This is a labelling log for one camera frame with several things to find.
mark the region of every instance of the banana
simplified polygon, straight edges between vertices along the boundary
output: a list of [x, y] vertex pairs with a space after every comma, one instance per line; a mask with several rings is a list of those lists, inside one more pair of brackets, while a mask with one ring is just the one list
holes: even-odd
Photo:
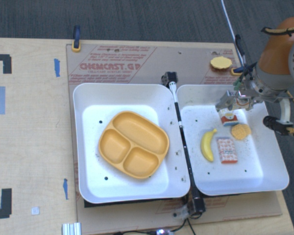
[[204, 157], [212, 162], [214, 160], [214, 155], [211, 151], [210, 143], [212, 136], [217, 132], [217, 129], [213, 129], [212, 131], [207, 131], [201, 138], [200, 142], [200, 148], [201, 152], [204, 155]]

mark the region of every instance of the wooden table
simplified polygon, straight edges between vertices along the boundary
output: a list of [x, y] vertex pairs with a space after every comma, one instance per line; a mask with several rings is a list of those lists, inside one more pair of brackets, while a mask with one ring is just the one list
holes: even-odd
[[[12, 57], [12, 73], [2, 72], [5, 114], [0, 114], [1, 189], [12, 189], [12, 214], [0, 219], [0, 234], [61, 234], [63, 223], [77, 222], [74, 184], [64, 197], [63, 180], [74, 181], [66, 44], [71, 40], [0, 38], [0, 54]], [[133, 42], [83, 41], [132, 45]], [[201, 43], [151, 43], [153, 46], [196, 47]], [[60, 61], [60, 76], [54, 71]], [[282, 215], [194, 225], [197, 234], [293, 235], [282, 192]], [[32, 215], [39, 207], [40, 214]], [[176, 234], [192, 234], [185, 228]]]

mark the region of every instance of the yellow disc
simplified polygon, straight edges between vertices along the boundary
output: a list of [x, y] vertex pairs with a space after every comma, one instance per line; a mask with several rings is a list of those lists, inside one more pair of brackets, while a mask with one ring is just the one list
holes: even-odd
[[213, 68], [216, 69], [227, 69], [232, 65], [232, 61], [229, 58], [226, 57], [215, 57], [210, 61], [210, 64]]

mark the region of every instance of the dark gray floor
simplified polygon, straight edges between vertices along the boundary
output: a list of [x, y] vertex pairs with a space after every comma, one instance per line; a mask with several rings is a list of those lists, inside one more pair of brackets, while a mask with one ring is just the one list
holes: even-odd
[[[260, 30], [294, 16], [294, 0], [224, 4], [248, 63], [259, 59], [268, 41]], [[70, 39], [76, 24], [82, 39], [232, 42], [221, 0], [0, 0], [0, 37]], [[294, 86], [290, 91], [294, 96]], [[279, 117], [278, 105], [267, 107]], [[283, 193], [294, 224], [294, 138], [277, 139], [290, 175]]]

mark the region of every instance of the black bracket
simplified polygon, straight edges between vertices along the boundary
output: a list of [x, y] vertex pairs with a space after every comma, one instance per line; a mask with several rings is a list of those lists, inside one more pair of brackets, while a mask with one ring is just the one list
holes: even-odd
[[9, 218], [10, 214], [12, 214], [12, 189], [2, 189], [0, 218]]
[[11, 56], [9, 54], [0, 54], [0, 61], [3, 61], [3, 74], [11, 74]]

